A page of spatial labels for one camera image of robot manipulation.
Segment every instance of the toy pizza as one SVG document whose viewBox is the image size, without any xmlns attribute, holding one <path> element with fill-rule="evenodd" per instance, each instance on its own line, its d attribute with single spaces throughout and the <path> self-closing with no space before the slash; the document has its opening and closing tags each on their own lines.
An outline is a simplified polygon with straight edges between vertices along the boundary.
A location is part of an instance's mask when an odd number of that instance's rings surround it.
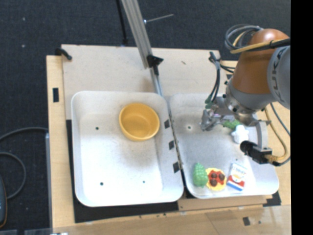
<svg viewBox="0 0 313 235">
<path fill-rule="evenodd" d="M 211 190 L 222 190 L 226 186 L 225 173 L 216 168 L 208 168 L 205 170 L 209 178 L 206 186 Z"/>
</svg>

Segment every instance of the white tray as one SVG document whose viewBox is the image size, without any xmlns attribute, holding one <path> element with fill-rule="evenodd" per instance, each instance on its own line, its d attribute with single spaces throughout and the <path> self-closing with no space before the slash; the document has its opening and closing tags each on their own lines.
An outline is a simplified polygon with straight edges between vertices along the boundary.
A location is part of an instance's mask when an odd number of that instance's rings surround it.
<svg viewBox="0 0 313 235">
<path fill-rule="evenodd" d="M 156 136 L 127 139 L 118 115 L 127 104 L 151 106 L 160 119 Z M 76 93 L 71 102 L 75 193 L 90 207 L 174 202 L 183 194 L 165 99 L 155 93 Z"/>
<path fill-rule="evenodd" d="M 217 125 L 211 131 L 202 131 L 200 127 L 207 94 L 176 94 L 169 99 L 172 113 L 173 129 L 178 142 L 181 166 L 186 186 L 190 193 L 201 199 L 271 195 L 279 187 L 275 167 L 270 164 L 258 164 L 240 150 L 240 145 L 233 141 L 231 130 Z M 256 130 L 251 127 L 250 141 L 257 137 Z M 208 187 L 196 187 L 193 184 L 193 170 L 196 163 L 205 168 L 214 167 L 229 174 L 232 163 L 247 168 L 245 188 L 242 191 L 229 186 L 221 191 L 213 191 Z"/>
</svg>

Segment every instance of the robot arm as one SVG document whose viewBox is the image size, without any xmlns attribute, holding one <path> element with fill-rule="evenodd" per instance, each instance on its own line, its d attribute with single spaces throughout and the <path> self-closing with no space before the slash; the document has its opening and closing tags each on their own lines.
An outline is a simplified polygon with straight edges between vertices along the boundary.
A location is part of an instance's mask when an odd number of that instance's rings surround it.
<svg viewBox="0 0 313 235">
<path fill-rule="evenodd" d="M 228 38 L 240 30 L 243 32 L 231 44 Z M 247 46 L 235 46 L 251 34 Z M 257 143 L 244 141 L 241 150 L 260 164 L 279 165 L 267 145 L 267 125 L 270 121 L 259 121 L 256 112 L 275 101 L 290 109 L 290 38 L 276 29 L 239 25 L 232 27 L 225 39 L 231 52 L 240 53 L 240 57 L 225 94 L 213 97 L 217 91 L 212 91 L 205 102 L 207 110 L 203 111 L 201 128 L 209 131 L 216 124 L 230 122 L 254 126 L 258 132 Z M 210 60 L 218 70 L 219 60 L 212 53 Z"/>
</svg>

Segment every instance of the yellow bowl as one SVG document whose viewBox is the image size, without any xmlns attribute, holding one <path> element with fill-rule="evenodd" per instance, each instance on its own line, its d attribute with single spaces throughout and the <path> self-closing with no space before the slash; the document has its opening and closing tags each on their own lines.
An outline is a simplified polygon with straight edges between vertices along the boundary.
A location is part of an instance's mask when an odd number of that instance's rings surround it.
<svg viewBox="0 0 313 235">
<path fill-rule="evenodd" d="M 157 113 L 148 105 L 132 103 L 126 105 L 119 114 L 119 125 L 123 134 L 132 141 L 152 138 L 160 128 Z"/>
</svg>

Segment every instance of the wooden table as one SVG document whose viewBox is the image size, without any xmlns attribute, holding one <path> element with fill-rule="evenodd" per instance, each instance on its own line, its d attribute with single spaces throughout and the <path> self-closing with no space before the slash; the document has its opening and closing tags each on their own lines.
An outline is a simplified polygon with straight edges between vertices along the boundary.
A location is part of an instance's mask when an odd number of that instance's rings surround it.
<svg viewBox="0 0 313 235">
<path fill-rule="evenodd" d="M 203 65 L 202 61 L 194 59 L 200 52 L 208 53 L 208 50 L 177 50 L 177 49 L 153 49 L 154 53 L 163 55 L 166 54 L 167 60 L 173 56 L 176 59 L 176 55 L 183 51 L 188 53 L 189 57 L 193 60 L 192 66 Z M 212 227 L 212 220 L 214 217 L 210 214 L 213 212 L 227 213 L 227 211 L 232 211 L 231 218 L 239 217 L 242 214 L 238 214 L 236 211 L 243 210 L 248 211 L 253 208 L 257 212 L 265 212 L 263 204 L 267 202 L 271 196 L 250 196 L 250 197 L 230 197 L 222 199 L 187 199 L 182 197 L 179 199 L 179 211 L 171 213 L 157 213 L 145 216 L 131 216 L 131 217 L 120 217 L 113 219 L 98 220 L 88 223 L 75 223 L 74 220 L 74 209 L 73 209 L 73 196 L 71 188 L 71 178 L 70 178 L 70 167 L 69 167 L 69 157 L 68 157 L 68 145 L 67 145 L 67 128 L 66 128 L 66 111 L 65 111 L 65 98 L 64 98 L 64 81 L 63 81 L 63 59 L 61 56 L 47 56 L 46 57 L 46 69 L 47 69 L 47 93 L 48 93 L 48 117 L 49 117 L 49 136 L 50 136 L 50 180 L 51 180 L 51 219 L 52 227 L 57 232 L 76 231 L 86 232 L 91 234 L 102 234 L 105 230 L 111 234 L 124 234 L 125 228 L 128 229 L 127 234 L 132 234 L 144 228 L 145 231 L 149 231 L 147 225 L 151 226 L 149 234 L 155 234 L 160 228 L 160 224 L 165 230 L 174 231 L 177 225 L 180 225 L 180 232 L 183 234 L 190 234 L 192 230 L 193 233 L 209 231 Z M 228 62 L 227 65 L 234 65 L 235 62 Z M 54 102 L 53 89 L 58 88 L 59 98 L 57 102 Z M 278 103 L 274 104 L 276 111 L 279 113 L 281 119 L 290 128 L 290 111 L 282 107 Z M 283 128 L 278 123 L 277 119 L 270 111 L 272 121 L 277 126 L 277 130 L 286 141 L 288 148 L 290 149 L 290 139 Z M 264 113 L 259 113 L 258 117 L 260 119 L 266 119 Z M 269 132 L 269 146 L 273 149 L 274 153 L 281 155 L 283 152 L 281 144 L 278 142 L 277 138 L 274 136 L 272 130 Z M 282 200 L 281 208 L 273 208 L 271 210 L 271 215 L 273 212 L 277 212 L 279 215 L 287 215 L 291 211 L 291 168 L 290 163 L 284 166 L 278 167 L 276 169 L 277 175 L 280 181 L 279 194 Z"/>
</svg>

